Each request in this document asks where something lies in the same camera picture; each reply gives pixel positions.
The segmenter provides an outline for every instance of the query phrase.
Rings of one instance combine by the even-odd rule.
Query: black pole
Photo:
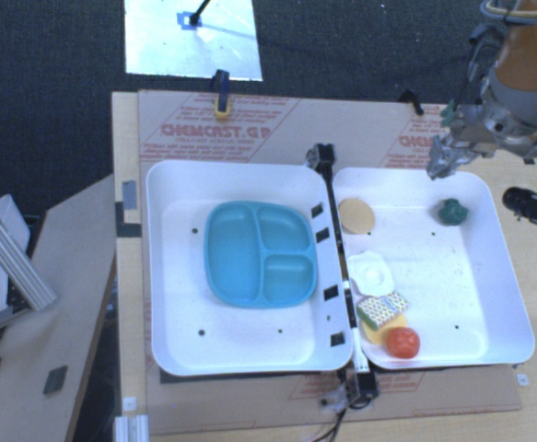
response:
[[[201,13],[203,13],[204,8],[209,4],[211,0],[204,0],[201,5],[198,7],[198,10],[196,10],[190,17],[189,23],[191,26],[198,25],[198,20],[201,17]]]

